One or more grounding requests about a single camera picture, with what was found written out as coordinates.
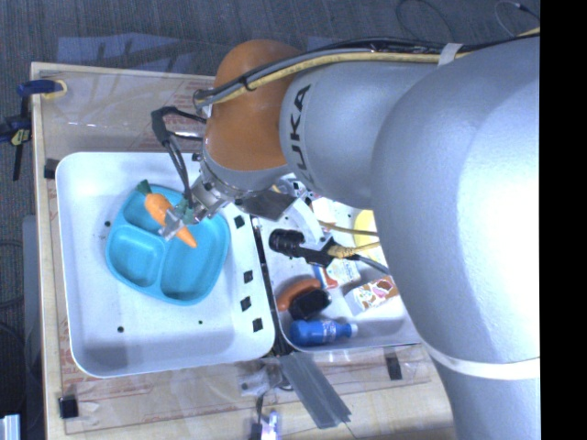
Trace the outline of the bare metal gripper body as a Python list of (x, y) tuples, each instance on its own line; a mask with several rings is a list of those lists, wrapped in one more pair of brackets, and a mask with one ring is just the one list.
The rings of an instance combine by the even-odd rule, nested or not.
[(186, 209), (199, 208), (203, 210), (203, 220), (214, 217), (219, 210), (234, 200), (225, 191), (217, 189), (214, 182), (204, 177), (198, 177), (183, 193), (183, 197), (187, 201)]

